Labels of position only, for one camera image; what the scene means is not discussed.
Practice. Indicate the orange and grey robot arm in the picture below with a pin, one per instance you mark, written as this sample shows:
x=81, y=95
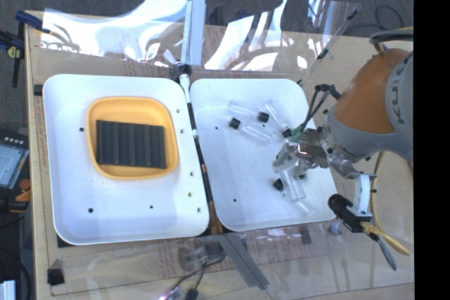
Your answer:
x=369, y=105

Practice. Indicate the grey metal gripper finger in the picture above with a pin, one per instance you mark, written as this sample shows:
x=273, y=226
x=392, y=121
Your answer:
x=299, y=172
x=285, y=159

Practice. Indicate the white plastic tray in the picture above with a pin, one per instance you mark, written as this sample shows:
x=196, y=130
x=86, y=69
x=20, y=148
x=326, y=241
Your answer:
x=70, y=168
x=242, y=179

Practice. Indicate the black ribbed rectangular block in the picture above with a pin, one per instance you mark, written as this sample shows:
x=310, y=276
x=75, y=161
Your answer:
x=130, y=144

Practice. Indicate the black cylinder on white bracket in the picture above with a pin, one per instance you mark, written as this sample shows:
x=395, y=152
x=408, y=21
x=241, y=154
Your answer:
x=346, y=210

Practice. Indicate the brown cardboard board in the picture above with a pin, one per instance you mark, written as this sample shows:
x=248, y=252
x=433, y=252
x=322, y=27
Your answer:
x=116, y=256

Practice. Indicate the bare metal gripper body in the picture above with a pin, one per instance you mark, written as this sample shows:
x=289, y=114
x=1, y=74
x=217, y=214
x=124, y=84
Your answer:
x=313, y=151

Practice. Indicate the thin black and white rod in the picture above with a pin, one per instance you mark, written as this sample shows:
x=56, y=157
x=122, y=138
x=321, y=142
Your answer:
x=198, y=147

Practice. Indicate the clear plastic bottle black cap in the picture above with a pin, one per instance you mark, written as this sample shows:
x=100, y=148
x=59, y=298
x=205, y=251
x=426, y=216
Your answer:
x=277, y=116
x=253, y=132
x=292, y=188
x=246, y=111

